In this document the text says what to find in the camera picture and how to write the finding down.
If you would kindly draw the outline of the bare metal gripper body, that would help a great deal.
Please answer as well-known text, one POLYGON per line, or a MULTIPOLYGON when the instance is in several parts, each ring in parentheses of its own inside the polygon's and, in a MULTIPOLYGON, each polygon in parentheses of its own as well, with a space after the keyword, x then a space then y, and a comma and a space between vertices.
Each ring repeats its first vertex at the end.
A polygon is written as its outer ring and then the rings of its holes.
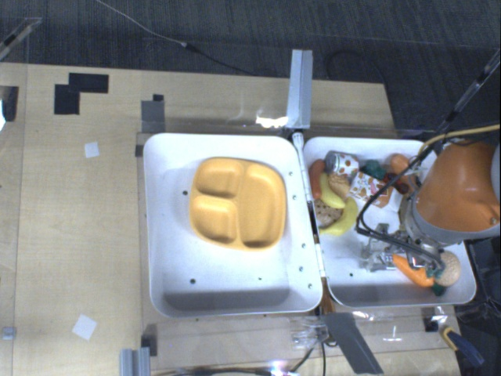
POLYGON ((445 243, 429 238, 427 235, 418 235, 414 238, 406 231, 399 230, 394 233, 404 247, 407 262, 412 269, 444 269, 442 253, 445 251, 445 243))

